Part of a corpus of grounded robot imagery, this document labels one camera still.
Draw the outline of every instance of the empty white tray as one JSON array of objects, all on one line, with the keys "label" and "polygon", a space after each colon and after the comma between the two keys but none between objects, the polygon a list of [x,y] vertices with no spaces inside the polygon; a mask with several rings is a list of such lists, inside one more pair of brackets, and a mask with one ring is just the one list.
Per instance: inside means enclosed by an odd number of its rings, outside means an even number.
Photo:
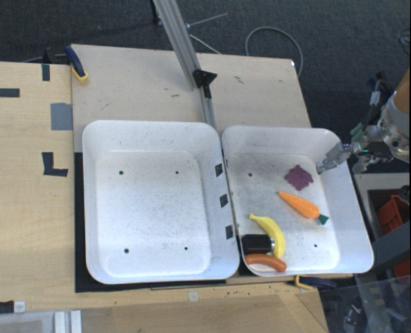
[{"label": "empty white tray", "polygon": [[[232,126],[222,135],[227,177],[240,238],[265,234],[249,213],[273,218],[286,238],[278,273],[251,265],[260,276],[320,273],[363,273],[374,261],[347,163],[318,175],[315,163],[339,138],[317,128]],[[309,172],[313,183],[297,191],[284,176],[296,165]],[[291,208],[277,194],[285,191],[314,202],[329,217],[325,225]]]},{"label": "empty white tray", "polygon": [[215,129],[95,121],[82,135],[87,268],[99,282],[219,280],[239,265]]}]

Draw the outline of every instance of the blue and yellow clamp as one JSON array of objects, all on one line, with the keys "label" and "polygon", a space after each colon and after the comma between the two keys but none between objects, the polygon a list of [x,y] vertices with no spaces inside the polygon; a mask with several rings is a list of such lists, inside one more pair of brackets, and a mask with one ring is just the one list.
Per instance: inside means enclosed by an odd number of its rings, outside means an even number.
[{"label": "blue and yellow clamp", "polygon": [[71,63],[71,71],[73,75],[79,81],[86,81],[88,79],[88,73],[83,69],[82,63],[79,60],[78,55],[70,46],[65,47],[65,54],[67,55],[70,63]]},{"label": "blue and yellow clamp", "polygon": [[320,277],[296,275],[295,285],[302,289],[313,289],[315,287],[319,289],[334,289],[337,287],[336,282],[328,279],[321,279]]}]

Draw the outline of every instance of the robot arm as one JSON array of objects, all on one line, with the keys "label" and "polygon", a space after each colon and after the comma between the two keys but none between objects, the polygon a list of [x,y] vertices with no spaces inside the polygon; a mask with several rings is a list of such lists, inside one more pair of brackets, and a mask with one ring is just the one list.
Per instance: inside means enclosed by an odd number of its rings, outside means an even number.
[{"label": "robot arm", "polygon": [[379,85],[380,81],[371,94],[365,120],[351,131],[351,143],[336,144],[316,164],[319,174],[345,162],[351,155],[358,158],[353,166],[355,173],[366,171],[370,164],[390,162],[394,158],[410,163],[410,69],[388,100],[382,100]]}]

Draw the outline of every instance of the banana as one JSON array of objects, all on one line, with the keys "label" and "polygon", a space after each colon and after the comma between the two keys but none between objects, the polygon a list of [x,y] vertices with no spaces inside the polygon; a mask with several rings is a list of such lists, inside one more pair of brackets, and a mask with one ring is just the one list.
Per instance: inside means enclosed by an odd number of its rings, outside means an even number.
[{"label": "banana", "polygon": [[266,216],[255,216],[250,214],[250,219],[256,221],[263,230],[267,232],[267,235],[274,241],[273,255],[276,258],[280,258],[286,249],[286,239],[283,236],[281,228],[274,222],[273,219]]}]

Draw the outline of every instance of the sausage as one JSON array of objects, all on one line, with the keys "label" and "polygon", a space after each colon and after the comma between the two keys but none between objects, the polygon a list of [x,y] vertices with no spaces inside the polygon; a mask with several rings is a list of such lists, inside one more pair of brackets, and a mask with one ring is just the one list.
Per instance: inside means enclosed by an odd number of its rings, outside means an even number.
[{"label": "sausage", "polygon": [[287,264],[279,258],[266,254],[247,254],[245,256],[245,262],[247,264],[264,264],[268,265],[280,273],[283,273],[287,269]]}]

